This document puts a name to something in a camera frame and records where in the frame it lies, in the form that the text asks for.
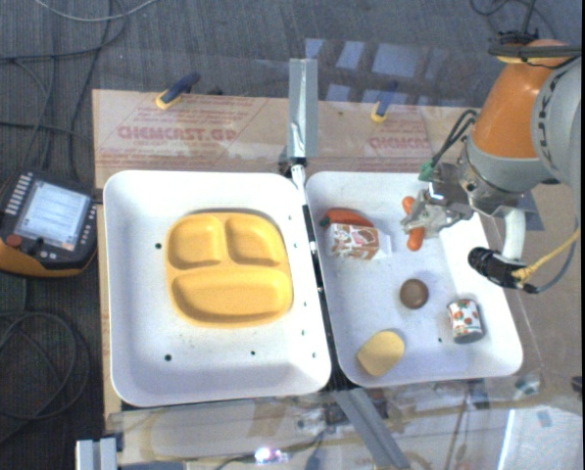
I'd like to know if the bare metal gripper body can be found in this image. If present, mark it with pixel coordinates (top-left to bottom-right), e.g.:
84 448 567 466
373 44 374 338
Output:
425 161 500 216

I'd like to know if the yellow divided plate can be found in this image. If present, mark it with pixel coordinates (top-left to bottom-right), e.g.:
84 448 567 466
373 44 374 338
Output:
164 211 295 329

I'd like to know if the brown cardboard board red print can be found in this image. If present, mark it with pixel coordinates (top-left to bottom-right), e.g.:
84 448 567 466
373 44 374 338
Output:
91 88 583 426

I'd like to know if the black cylinder on white bracket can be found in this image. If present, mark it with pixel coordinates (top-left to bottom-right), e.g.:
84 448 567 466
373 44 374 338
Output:
466 206 531 291

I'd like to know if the white and brown printed carton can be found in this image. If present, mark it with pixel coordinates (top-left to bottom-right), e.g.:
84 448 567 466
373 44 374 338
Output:
326 222 394 261

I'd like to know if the orange carrot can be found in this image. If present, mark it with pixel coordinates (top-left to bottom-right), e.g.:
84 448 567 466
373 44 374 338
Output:
318 207 375 230

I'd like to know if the white plastic tray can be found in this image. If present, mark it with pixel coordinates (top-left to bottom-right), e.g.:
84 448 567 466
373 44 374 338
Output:
304 169 525 390
102 168 333 408

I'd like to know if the white can with red print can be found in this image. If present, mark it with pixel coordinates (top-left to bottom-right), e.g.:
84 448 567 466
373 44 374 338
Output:
446 298 485 346

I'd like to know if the yellow bread slice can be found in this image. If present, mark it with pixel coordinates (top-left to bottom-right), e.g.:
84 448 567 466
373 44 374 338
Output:
356 329 407 378

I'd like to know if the orange sausage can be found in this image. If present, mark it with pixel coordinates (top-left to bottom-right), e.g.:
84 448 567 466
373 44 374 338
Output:
401 195 427 253

